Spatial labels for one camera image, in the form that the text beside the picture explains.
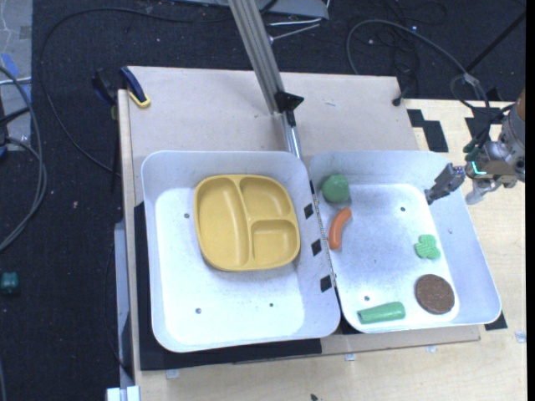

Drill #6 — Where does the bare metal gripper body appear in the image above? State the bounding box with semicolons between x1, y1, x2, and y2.
471;139;527;188

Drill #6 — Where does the green broccoli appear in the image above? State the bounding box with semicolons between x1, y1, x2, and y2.
413;234;442;261

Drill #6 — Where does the white plastic tray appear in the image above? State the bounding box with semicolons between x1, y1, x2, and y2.
140;150;342;353
308;150;502;335

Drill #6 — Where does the green round toy vegetable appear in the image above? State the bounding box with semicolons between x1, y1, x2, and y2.
320;173;351;204

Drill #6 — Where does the brown round biscuit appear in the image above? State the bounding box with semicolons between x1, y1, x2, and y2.
414;273;456;316

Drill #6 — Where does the orange sausage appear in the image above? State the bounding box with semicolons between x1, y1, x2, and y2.
328;206;354;251

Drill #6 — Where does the thin black and white rod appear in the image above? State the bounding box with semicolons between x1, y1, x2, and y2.
285;124;339;297

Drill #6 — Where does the green toy cucumber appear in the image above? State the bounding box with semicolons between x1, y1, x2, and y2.
356;301;407;326

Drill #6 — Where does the yellow divided plate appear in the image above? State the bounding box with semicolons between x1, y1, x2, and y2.
192;174;303;273

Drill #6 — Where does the brown cardboard board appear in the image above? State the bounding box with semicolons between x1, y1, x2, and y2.
125;65;482;357

